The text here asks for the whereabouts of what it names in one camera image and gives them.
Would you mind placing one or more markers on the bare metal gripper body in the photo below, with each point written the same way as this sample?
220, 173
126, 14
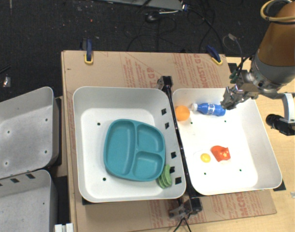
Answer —
249, 87

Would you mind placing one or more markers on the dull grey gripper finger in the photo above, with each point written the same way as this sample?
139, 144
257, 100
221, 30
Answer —
226, 98
235, 101

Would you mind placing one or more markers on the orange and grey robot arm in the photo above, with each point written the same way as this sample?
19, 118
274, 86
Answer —
277, 45

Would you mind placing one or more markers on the blue bottle white cap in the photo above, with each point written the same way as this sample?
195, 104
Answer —
208, 109

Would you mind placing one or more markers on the white plastic tray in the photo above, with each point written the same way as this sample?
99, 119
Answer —
234, 134
94, 139
21, 134
21, 202

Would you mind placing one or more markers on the orange ball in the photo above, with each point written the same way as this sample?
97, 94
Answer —
182, 113

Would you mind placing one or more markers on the red carton with yellow stars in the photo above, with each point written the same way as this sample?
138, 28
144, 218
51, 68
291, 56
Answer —
220, 153

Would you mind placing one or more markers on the thin black rod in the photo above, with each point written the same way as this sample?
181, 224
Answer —
179, 139

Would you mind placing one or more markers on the small yellow round toy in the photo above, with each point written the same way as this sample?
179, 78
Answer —
205, 158

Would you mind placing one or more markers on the green ridged toy vegetable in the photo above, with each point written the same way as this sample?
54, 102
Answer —
166, 178

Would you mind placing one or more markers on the black computer mouse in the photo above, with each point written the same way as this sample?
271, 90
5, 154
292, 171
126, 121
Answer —
152, 16

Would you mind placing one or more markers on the brown cardboard board red print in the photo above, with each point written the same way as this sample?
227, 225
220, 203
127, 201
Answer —
118, 69

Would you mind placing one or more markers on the blue divided plate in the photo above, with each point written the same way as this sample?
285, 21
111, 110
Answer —
123, 149

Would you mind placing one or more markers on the black cylinder on white bracket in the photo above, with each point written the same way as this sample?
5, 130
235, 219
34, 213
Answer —
281, 123

